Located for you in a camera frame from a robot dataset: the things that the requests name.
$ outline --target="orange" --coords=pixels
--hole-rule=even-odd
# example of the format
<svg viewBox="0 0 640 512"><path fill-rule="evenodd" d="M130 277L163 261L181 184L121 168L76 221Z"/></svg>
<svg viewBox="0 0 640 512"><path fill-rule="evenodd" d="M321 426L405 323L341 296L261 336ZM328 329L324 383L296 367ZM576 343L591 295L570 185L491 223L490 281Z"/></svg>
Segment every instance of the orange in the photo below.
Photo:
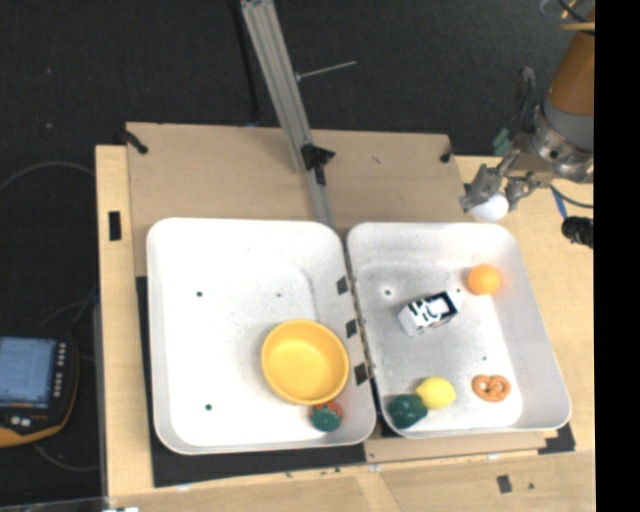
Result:
<svg viewBox="0 0 640 512"><path fill-rule="evenodd" d="M471 269L467 276L467 284L477 295L489 295L500 287L500 274L495 267L482 263Z"/></svg>

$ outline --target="black bracket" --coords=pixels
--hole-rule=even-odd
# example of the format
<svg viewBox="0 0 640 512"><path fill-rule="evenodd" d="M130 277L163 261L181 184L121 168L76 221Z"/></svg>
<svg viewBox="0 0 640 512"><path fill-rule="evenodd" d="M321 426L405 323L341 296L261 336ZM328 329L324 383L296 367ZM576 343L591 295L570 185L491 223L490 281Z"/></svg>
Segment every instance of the black bracket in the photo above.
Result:
<svg viewBox="0 0 640 512"><path fill-rule="evenodd" d="M326 185L327 180L324 175L324 166L329 163L336 154L333 151L319 148L313 144L305 144L302 146L301 152L307 171L313 169L318 185Z"/></svg>

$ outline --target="metal bar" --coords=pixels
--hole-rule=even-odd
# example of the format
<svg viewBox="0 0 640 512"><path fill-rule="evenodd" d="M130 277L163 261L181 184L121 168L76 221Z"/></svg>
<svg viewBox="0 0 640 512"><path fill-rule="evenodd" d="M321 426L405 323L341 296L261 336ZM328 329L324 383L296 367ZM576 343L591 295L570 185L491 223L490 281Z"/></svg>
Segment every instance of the metal bar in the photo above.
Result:
<svg viewBox="0 0 640 512"><path fill-rule="evenodd" d="M307 171L302 158L302 147L312 144L313 139L273 0L242 0L241 5L280 126L287 135L291 158L296 169L307 174L316 218L333 227L326 187Z"/></svg>

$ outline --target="yellow plate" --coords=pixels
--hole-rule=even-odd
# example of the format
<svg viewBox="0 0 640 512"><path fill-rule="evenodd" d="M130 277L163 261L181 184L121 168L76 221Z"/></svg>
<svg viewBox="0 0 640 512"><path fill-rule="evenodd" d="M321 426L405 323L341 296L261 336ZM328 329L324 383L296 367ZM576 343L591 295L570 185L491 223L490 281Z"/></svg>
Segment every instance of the yellow plate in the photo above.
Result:
<svg viewBox="0 0 640 512"><path fill-rule="evenodd" d="M279 324L265 338L261 358L271 389L297 404L331 400L349 377L349 356L342 341L312 320Z"/></svg>

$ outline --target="yellow toy lemon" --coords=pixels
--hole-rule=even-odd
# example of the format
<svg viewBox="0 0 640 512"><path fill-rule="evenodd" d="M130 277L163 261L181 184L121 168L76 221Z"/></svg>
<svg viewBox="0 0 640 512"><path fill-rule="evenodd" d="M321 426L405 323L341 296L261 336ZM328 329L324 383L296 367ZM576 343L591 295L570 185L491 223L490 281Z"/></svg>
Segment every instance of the yellow toy lemon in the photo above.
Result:
<svg viewBox="0 0 640 512"><path fill-rule="evenodd" d="M416 394L427 409L442 409L456 399L453 384L444 377L429 377L416 388Z"/></svg>
<svg viewBox="0 0 640 512"><path fill-rule="evenodd" d="M495 267L482 263L471 269L467 284L477 295L490 295L500 288L500 274Z"/></svg>

